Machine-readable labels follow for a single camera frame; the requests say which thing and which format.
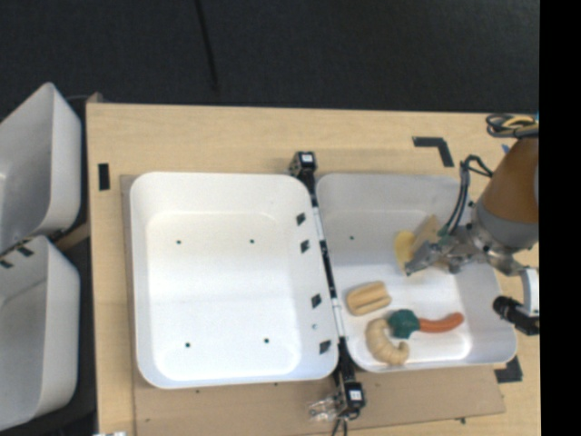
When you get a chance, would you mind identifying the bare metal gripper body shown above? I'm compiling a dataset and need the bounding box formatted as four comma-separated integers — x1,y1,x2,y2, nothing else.
436,225,519,275

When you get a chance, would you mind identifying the white plastic tray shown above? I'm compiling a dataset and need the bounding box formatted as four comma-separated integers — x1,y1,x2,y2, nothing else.
129,171,341,390
314,172,518,374

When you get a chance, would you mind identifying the tan hot dog bun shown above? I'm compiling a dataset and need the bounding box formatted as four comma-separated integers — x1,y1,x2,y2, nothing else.
346,280,393,316

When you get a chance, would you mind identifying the green broccoli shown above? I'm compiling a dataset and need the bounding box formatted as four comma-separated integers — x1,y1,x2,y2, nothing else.
387,308,421,339

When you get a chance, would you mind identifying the orange sausage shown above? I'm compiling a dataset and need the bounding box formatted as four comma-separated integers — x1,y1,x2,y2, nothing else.
417,312,465,334

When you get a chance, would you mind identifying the beige croissant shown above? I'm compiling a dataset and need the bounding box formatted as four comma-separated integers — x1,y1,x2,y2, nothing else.
365,317,410,366

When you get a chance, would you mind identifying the thin black and white rod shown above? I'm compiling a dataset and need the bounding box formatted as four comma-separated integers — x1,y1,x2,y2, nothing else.
304,170,356,382

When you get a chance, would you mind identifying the black cylinder on white bracket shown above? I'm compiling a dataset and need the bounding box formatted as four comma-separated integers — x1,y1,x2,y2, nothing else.
492,265,540,336

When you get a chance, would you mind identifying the black block with thin wires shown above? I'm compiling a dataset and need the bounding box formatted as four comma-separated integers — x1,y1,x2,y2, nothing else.
336,381,366,416
288,150,318,174

